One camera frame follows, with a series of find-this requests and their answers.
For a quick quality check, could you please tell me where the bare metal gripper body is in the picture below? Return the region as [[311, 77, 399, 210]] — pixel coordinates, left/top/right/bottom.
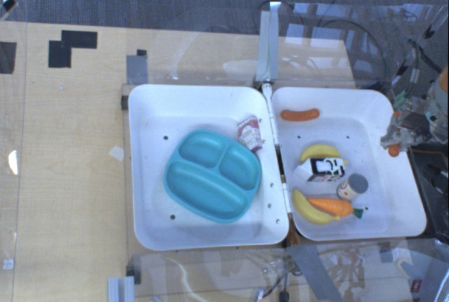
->
[[399, 104, 442, 148]]

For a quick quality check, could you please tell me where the orange sausage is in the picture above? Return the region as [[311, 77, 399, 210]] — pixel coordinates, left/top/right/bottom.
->
[[387, 110, 402, 158], [279, 108, 321, 123]]

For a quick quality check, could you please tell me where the white plastic tray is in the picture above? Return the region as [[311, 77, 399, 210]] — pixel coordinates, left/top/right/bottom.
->
[[127, 84, 290, 252], [271, 86, 429, 243]]

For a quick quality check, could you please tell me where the small can with grey lid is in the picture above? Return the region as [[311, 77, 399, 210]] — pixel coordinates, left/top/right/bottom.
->
[[336, 173, 370, 203]]

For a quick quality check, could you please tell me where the black and white carton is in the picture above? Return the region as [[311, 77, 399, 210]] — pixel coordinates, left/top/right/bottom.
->
[[292, 157, 347, 185]]

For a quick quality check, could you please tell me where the yellow banana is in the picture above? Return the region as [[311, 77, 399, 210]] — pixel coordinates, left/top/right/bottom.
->
[[291, 188, 342, 226], [299, 143, 349, 166]]

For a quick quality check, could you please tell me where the orange carrot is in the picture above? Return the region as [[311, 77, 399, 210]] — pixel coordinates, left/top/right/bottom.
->
[[306, 197, 365, 220]]

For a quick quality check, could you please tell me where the blue divided plate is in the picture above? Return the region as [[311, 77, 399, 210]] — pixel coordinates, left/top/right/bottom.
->
[[163, 129, 264, 225]]

